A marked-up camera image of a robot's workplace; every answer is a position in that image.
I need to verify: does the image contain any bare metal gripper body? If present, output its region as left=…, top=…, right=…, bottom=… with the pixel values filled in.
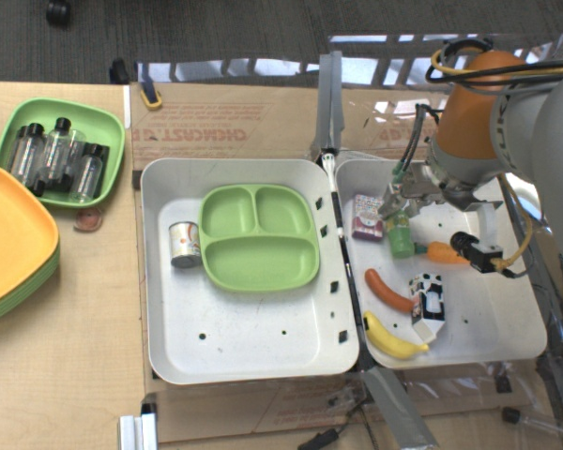
left=398, top=161, right=504, bottom=213

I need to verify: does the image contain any pink and purple carton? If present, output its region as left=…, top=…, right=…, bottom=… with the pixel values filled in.
left=351, top=193, right=386, bottom=242

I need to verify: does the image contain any green bottle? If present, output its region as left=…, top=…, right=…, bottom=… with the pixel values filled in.
left=386, top=208, right=417, bottom=260

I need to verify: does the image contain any orange carrot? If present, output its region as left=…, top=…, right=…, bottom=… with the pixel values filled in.
left=413, top=240, right=471, bottom=266

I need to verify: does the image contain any red sausage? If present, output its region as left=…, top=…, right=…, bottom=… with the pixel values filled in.
left=363, top=267, right=417, bottom=314

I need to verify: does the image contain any black and white milk carton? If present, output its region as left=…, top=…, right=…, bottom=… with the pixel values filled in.
left=407, top=273, right=448, bottom=345

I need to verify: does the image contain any white plastic tray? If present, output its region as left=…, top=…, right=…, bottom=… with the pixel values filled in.
left=140, top=157, right=361, bottom=386
left=334, top=158, right=549, bottom=371

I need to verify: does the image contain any yellow banana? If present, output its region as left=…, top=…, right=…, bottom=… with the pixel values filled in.
left=361, top=309, right=431, bottom=361

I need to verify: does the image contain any green divided plate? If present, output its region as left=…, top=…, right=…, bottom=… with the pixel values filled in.
left=198, top=183, right=322, bottom=293

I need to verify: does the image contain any brown cardboard board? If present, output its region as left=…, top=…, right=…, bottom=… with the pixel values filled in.
left=129, top=82, right=545, bottom=444

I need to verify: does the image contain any white small can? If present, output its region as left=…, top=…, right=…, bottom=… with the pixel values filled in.
left=168, top=220, right=203, bottom=270

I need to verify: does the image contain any clear plastic bottle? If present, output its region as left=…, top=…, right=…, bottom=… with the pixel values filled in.
left=8, top=122, right=47, bottom=188
left=501, top=406, right=563, bottom=436
left=40, top=116, right=75, bottom=185
left=68, top=142, right=106, bottom=204

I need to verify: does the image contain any green square plate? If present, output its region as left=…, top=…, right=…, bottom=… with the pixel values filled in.
left=0, top=97, right=127, bottom=209

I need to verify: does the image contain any yellow plate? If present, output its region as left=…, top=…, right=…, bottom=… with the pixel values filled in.
left=0, top=163, right=61, bottom=309

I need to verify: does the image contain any black cylinder on white bracket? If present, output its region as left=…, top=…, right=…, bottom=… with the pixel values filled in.
left=449, top=202, right=506, bottom=275

